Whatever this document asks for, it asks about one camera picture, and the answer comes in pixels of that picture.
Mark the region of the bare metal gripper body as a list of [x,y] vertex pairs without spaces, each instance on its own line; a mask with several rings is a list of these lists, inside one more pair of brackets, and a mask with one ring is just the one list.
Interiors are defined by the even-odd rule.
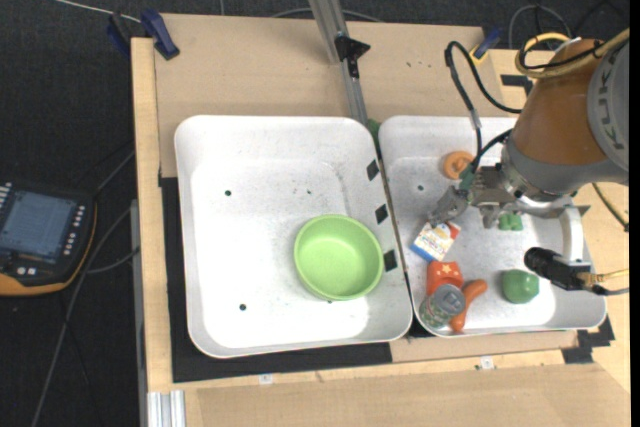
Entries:
[[531,184],[511,163],[481,166],[474,175],[469,202],[478,208],[513,210]]

